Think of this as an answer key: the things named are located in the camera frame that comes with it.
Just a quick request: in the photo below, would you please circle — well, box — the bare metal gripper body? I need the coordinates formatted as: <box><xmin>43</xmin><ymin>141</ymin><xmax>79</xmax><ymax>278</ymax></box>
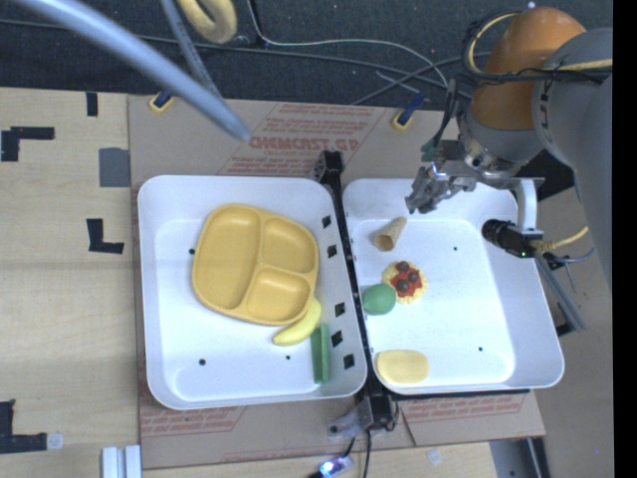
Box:
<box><xmin>433</xmin><ymin>147</ymin><xmax>522</xmax><ymax>192</ymax></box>

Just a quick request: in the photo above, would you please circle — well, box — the tan ice cream cone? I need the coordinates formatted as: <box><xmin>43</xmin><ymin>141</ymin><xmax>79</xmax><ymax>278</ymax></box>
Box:
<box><xmin>371</xmin><ymin>215</ymin><xmax>409</xmax><ymax>253</ymax></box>

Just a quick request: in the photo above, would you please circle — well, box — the yellow tart with red topping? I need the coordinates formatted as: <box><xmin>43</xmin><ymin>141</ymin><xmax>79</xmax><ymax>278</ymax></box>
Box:
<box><xmin>380</xmin><ymin>259</ymin><xmax>430</xmax><ymax>306</ymax></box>

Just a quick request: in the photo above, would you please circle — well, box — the thin black rod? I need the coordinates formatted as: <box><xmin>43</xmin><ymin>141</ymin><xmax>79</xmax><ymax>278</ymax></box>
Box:
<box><xmin>328</xmin><ymin>176</ymin><xmax>385</xmax><ymax>400</ymax></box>

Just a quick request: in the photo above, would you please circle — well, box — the green ball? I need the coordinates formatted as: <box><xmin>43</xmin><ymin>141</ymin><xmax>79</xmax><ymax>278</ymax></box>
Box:
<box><xmin>360</xmin><ymin>282</ymin><xmax>398</xmax><ymax>317</ymax></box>

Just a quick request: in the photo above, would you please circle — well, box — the white plastic tray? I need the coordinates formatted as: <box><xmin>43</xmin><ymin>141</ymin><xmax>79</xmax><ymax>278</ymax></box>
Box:
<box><xmin>136</xmin><ymin>174</ymin><xmax>369</xmax><ymax>411</ymax></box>
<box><xmin>341</xmin><ymin>176</ymin><xmax>566</xmax><ymax>396</ymax></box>

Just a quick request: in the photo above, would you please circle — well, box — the yellow oval biscuit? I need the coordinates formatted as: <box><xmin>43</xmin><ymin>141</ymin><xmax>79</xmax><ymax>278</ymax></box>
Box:
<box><xmin>375</xmin><ymin>349</ymin><xmax>430</xmax><ymax>387</ymax></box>

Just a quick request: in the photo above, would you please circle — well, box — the yellow banana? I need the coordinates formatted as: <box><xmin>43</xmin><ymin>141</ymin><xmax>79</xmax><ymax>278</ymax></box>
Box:
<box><xmin>272</xmin><ymin>295</ymin><xmax>323</xmax><ymax>347</ymax></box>

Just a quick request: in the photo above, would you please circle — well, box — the green rectangular stick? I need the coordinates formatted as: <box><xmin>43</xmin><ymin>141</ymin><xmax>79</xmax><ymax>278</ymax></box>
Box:
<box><xmin>310</xmin><ymin>322</ymin><xmax>331</xmax><ymax>385</ymax></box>

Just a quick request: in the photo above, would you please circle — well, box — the yellow divided plate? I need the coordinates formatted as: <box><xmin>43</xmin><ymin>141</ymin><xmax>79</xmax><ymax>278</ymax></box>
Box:
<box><xmin>190</xmin><ymin>202</ymin><xmax>320</xmax><ymax>328</ymax></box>

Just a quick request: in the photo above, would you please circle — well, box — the brown cardboard board, red print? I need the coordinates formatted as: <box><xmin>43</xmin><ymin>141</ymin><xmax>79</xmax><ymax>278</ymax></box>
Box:
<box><xmin>126</xmin><ymin>95</ymin><xmax>547</xmax><ymax>470</ymax></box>

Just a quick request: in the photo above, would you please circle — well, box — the black cylinder on white bracket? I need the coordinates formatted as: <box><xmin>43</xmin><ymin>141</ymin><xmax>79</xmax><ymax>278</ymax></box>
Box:
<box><xmin>481</xmin><ymin>177</ymin><xmax>545</xmax><ymax>260</ymax></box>

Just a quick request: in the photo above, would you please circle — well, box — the black block with thin wires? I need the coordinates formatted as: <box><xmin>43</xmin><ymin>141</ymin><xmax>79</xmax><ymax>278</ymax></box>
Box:
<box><xmin>355</xmin><ymin>391</ymin><xmax>399</xmax><ymax>431</ymax></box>
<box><xmin>312</xmin><ymin>149</ymin><xmax>346</xmax><ymax>185</ymax></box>

